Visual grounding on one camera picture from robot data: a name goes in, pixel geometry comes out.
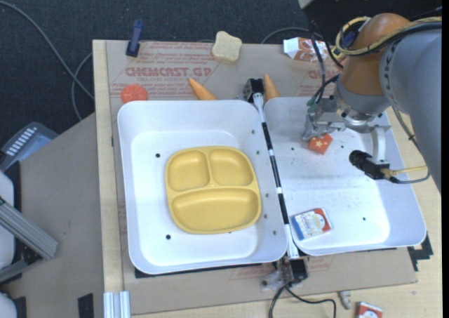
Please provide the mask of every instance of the blue plastic object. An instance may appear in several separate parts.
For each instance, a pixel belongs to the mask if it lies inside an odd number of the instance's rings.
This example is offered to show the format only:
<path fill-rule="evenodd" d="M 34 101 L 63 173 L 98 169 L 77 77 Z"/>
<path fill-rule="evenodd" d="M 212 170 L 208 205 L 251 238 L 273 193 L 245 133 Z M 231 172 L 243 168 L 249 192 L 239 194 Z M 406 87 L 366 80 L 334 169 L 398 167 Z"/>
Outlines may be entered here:
<path fill-rule="evenodd" d="M 131 41 L 128 42 L 128 47 L 126 48 L 126 55 L 137 57 L 139 53 L 139 40 L 140 35 L 142 34 L 143 30 L 143 21 L 142 20 L 136 20 L 134 21 L 133 26 L 133 37 L 131 38 Z"/>

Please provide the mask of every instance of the orange carrot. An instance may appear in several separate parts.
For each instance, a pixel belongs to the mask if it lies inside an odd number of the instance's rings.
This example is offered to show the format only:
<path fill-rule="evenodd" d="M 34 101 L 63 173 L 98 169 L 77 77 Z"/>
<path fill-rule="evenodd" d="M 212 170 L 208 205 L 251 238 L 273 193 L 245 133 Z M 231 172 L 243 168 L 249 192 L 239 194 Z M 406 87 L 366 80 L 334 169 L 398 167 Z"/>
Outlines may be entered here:
<path fill-rule="evenodd" d="M 189 78 L 190 86 L 193 88 L 195 95 L 200 100 L 216 100 L 217 98 L 202 84 L 194 80 L 193 78 Z"/>
<path fill-rule="evenodd" d="M 272 81 L 270 76 L 268 76 L 267 74 L 264 77 L 264 83 L 265 83 L 265 100 L 266 101 L 268 101 L 272 98 L 281 96 L 281 95 L 279 95 L 278 89 L 274 85 L 274 82 Z"/>

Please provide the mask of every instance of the wooden table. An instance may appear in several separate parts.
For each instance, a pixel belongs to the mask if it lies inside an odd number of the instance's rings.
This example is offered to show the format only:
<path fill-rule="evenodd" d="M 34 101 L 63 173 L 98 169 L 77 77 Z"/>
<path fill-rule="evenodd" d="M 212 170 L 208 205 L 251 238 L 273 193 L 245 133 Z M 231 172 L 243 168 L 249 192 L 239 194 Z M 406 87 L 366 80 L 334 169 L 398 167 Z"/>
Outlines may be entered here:
<path fill-rule="evenodd" d="M 100 180 L 100 204 L 102 226 L 102 252 L 105 292 L 118 293 L 124 290 L 122 257 L 119 237 L 119 219 L 116 200 L 116 176 L 112 147 L 112 123 L 109 100 L 106 41 L 93 42 L 95 75 L 95 113 L 98 135 L 98 162 Z M 387 112 L 393 124 L 392 129 L 400 147 L 405 166 L 422 164 L 405 133 L 396 124 L 391 111 Z M 376 289 L 361 289 L 351 292 L 352 308 L 346 310 L 337 293 L 308 296 L 307 299 L 333 298 L 337 303 L 338 317 L 354 317 L 355 303 L 365 301 L 383 308 L 386 317 L 442 317 L 442 267 L 441 267 L 441 196 L 433 180 L 414 185 L 434 254 L 429 260 L 418 263 L 417 283 L 402 286 L 388 286 Z M 159 312 L 139 317 L 267 317 L 270 301 L 221 305 L 195 308 L 183 311 Z M 329 303 L 307 305 L 294 298 L 280 299 L 275 308 L 278 317 L 332 317 Z"/>

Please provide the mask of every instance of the red disc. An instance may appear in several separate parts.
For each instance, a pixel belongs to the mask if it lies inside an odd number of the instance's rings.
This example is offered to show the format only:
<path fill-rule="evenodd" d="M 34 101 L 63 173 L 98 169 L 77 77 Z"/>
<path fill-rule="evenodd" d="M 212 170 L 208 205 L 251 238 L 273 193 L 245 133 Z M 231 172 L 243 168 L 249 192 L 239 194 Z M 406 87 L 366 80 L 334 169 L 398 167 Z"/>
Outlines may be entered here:
<path fill-rule="evenodd" d="M 127 85 L 127 87 L 121 90 L 121 100 L 123 103 L 128 103 L 130 101 L 146 101 L 147 99 L 147 90 L 141 87 L 141 85 Z"/>

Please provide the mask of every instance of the black floor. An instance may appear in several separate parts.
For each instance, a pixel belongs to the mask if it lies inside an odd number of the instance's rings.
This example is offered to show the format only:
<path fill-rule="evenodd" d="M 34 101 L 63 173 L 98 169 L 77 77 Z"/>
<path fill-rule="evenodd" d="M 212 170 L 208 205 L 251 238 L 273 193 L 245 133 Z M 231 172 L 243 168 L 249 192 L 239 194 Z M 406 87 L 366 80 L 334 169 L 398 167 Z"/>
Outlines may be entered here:
<path fill-rule="evenodd" d="M 0 0 L 0 147 L 24 125 L 37 121 L 57 133 L 79 118 L 72 105 L 72 79 L 48 42 L 24 15 L 40 26 L 75 72 L 91 52 L 93 39 L 129 39 L 135 19 L 144 21 L 143 39 L 199 41 L 225 30 L 245 43 L 260 43 L 284 27 L 309 27 L 314 20 L 333 41 L 338 29 L 359 15 L 395 12 L 408 18 L 432 12 L 442 0 L 315 0 L 302 10 L 297 0 Z M 281 43 L 288 32 L 273 36 Z M 79 72 L 93 92 L 88 61 Z M 82 117 L 94 103 L 75 88 Z"/>

